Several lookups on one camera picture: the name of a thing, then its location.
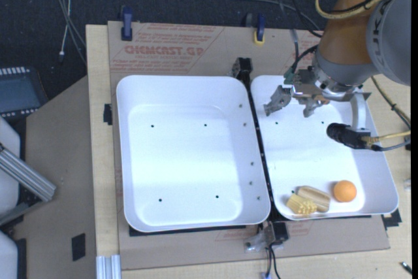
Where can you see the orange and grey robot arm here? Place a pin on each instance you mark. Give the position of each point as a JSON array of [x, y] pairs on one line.
[[352, 39]]

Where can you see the orange ball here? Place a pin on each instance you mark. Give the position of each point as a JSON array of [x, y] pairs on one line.
[[345, 191]]

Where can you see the white plastic tray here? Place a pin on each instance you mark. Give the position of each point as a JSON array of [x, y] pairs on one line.
[[313, 160], [186, 157]]

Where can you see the brown cardboard board red print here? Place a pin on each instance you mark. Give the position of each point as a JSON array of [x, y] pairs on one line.
[[183, 49]]

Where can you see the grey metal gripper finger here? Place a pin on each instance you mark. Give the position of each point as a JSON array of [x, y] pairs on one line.
[[277, 102], [309, 108]]

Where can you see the black cylinder on white bracket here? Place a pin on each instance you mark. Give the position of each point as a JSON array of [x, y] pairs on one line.
[[351, 130]]

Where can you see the tan bread loaf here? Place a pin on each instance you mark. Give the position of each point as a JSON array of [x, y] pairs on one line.
[[316, 195]]

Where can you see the yellow ridged block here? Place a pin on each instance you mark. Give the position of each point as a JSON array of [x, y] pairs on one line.
[[301, 204]]

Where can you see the thin black rod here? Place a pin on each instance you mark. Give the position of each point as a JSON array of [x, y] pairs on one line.
[[260, 143]]

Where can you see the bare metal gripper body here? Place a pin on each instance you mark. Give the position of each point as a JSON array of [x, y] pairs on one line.
[[310, 88]]

